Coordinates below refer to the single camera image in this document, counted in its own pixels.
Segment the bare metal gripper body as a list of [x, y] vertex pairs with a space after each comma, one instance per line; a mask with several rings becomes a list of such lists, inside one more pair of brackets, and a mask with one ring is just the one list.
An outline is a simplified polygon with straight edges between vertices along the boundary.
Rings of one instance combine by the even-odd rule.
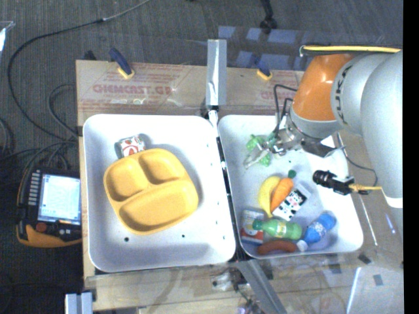
[[284, 155], [291, 150], [303, 150], [322, 158], [332, 155], [342, 147], [329, 147], [321, 142], [321, 139], [309, 137], [301, 133], [294, 124], [285, 124], [280, 128], [276, 126], [276, 153]]

